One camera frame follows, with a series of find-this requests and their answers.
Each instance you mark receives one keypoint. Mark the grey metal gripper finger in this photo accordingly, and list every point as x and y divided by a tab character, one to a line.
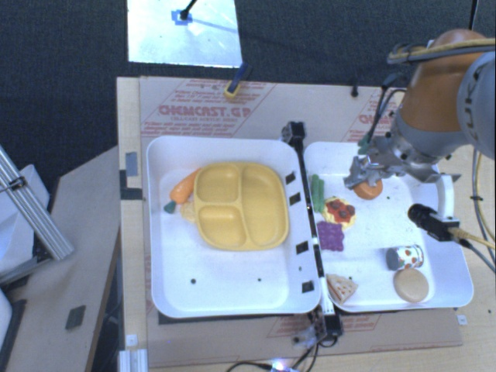
355	174
375	174

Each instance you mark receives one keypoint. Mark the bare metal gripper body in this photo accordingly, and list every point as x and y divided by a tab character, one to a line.
403	159

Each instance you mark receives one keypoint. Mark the orange doughnut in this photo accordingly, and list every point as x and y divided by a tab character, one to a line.
368	192

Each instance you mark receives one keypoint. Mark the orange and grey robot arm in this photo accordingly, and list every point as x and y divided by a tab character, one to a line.
434	91

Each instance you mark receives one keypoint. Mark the yellow spaghetti with red meatballs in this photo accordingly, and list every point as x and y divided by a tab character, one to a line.
340	211

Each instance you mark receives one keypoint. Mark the green beans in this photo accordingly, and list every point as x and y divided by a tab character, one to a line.
317	192

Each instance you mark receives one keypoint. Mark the thin black and white rod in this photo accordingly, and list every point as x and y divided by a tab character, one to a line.
310	207

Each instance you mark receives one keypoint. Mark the white plastic tray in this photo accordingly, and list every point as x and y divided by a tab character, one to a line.
379	231
232	277

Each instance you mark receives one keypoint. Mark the purple grapes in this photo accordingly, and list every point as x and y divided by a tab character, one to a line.
330	236

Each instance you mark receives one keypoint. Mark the small white can red print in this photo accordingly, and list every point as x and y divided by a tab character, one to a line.
407	257

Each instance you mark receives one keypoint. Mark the yellow divided plate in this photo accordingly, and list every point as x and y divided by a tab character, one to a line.
248	207

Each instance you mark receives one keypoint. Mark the brown cardboard board red print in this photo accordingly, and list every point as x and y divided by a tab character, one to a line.
263	107

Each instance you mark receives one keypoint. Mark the yellow cheese wedge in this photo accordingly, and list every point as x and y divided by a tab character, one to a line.
341	288

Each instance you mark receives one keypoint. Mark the tan round biscuit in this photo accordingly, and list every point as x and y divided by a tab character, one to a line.
410	285

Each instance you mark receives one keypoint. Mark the orange carrot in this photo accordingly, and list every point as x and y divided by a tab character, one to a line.
185	187

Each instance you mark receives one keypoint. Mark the pale yellow toy food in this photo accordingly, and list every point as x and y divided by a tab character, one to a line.
188	212

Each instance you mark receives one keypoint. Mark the black cylinder on white bracket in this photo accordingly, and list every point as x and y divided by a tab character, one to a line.
430	219

